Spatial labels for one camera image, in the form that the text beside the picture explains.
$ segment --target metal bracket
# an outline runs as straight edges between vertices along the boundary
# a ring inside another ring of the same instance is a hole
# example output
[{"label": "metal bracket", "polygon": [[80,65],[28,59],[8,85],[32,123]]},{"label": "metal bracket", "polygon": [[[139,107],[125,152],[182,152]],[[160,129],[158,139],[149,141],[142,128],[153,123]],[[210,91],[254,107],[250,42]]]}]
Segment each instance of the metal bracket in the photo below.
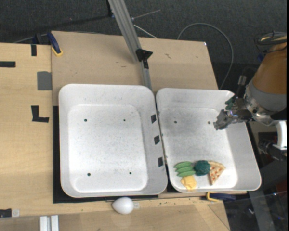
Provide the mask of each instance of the metal bracket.
[{"label": "metal bracket", "polygon": [[138,60],[144,63],[144,68],[149,69],[148,58],[153,54],[151,51],[146,51],[143,49],[136,50],[136,55]]}]

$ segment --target white cable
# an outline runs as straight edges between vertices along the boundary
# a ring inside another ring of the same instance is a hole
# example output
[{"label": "white cable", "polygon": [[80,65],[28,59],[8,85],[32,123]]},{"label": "white cable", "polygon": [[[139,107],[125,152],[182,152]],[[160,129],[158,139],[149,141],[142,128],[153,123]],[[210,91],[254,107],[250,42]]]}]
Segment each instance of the white cable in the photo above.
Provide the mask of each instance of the white cable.
[{"label": "white cable", "polygon": [[141,31],[143,31],[144,33],[146,33],[147,35],[149,35],[149,36],[157,39],[157,37],[155,37],[155,36],[152,35],[151,33],[147,32],[146,30],[142,29],[141,27],[139,27],[139,26],[137,26],[137,25],[135,25],[135,24],[133,24],[133,25],[134,25],[134,27],[136,27],[136,28],[138,28],[139,30],[141,30]]},{"label": "white cable", "polygon": [[150,14],[153,14],[153,13],[156,13],[156,12],[160,12],[160,10],[155,10],[155,11],[152,11],[152,12],[149,12],[149,13],[145,13],[145,14],[133,17],[133,19],[137,19],[137,18],[140,18],[140,17],[143,17],[143,16],[147,16],[147,15],[150,15]]},{"label": "white cable", "polygon": [[188,25],[187,27],[185,27],[185,28],[180,32],[177,40],[180,39],[182,33],[185,32],[188,28],[190,28],[190,27],[192,27],[192,26],[198,26],[198,25],[201,25],[201,26],[209,26],[209,27],[214,28],[215,30],[217,30],[218,32],[220,32],[220,33],[224,36],[224,38],[227,40],[227,42],[228,42],[228,44],[229,44],[229,46],[230,46],[230,49],[231,49],[231,63],[230,63],[230,65],[229,65],[228,72],[227,72],[227,74],[226,74],[226,76],[225,76],[225,78],[224,78],[221,86],[219,87],[219,89],[222,89],[222,87],[223,87],[226,79],[228,78],[228,75],[229,75],[229,73],[230,73],[230,70],[231,70],[231,68],[232,68],[232,65],[233,65],[234,52],[233,52],[232,44],[231,44],[229,38],[226,36],[225,33],[223,33],[223,32],[222,32],[220,29],[218,29],[217,27],[215,27],[215,26],[213,26],[213,25],[210,25],[210,24],[207,24],[207,23],[192,23],[192,24]]}]

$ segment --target yellow clamp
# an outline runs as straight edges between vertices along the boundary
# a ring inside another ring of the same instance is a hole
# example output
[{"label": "yellow clamp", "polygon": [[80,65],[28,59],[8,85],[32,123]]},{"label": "yellow clamp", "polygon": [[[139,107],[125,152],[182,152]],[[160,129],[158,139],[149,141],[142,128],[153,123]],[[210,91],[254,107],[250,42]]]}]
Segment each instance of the yellow clamp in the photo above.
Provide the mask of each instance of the yellow clamp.
[{"label": "yellow clamp", "polygon": [[52,51],[55,54],[55,56],[57,56],[57,57],[60,57],[63,55],[63,50],[61,50],[61,48],[60,48],[60,53],[57,53],[53,47],[52,47]]},{"label": "yellow clamp", "polygon": [[222,202],[222,201],[219,200],[219,199],[211,198],[211,197],[210,197],[210,193],[214,193],[214,192],[207,192],[207,195],[206,195],[207,200],[212,201],[212,202]]}]

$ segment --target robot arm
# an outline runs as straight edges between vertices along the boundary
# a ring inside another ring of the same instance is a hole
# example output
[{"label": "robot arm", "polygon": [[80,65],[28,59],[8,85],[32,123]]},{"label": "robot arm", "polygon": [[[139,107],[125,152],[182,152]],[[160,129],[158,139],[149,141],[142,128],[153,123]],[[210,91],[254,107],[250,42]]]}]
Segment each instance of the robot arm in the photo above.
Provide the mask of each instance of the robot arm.
[{"label": "robot arm", "polygon": [[[262,42],[270,39],[270,51],[267,51],[261,65],[248,83],[243,97],[239,97],[239,91],[228,101],[225,109],[217,116],[214,127],[216,130],[225,129],[228,125],[237,122],[258,121],[267,126],[276,126],[279,132],[279,141],[284,136],[281,130],[286,129],[286,123],[280,123],[271,118],[271,115],[282,111],[287,107],[287,36],[274,38],[262,37]],[[239,89],[244,88],[246,76],[241,75]],[[280,145],[260,145],[263,150],[268,148],[285,150],[287,142],[283,139]]]}]

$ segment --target gray tape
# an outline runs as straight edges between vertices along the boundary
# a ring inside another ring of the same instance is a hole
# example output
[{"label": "gray tape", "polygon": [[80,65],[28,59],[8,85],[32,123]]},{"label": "gray tape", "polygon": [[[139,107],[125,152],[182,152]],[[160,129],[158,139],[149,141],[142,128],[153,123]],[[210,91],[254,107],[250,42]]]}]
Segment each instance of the gray tape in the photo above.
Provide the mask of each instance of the gray tape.
[{"label": "gray tape", "polygon": [[38,90],[52,90],[52,74],[47,71],[37,72],[38,74]]}]

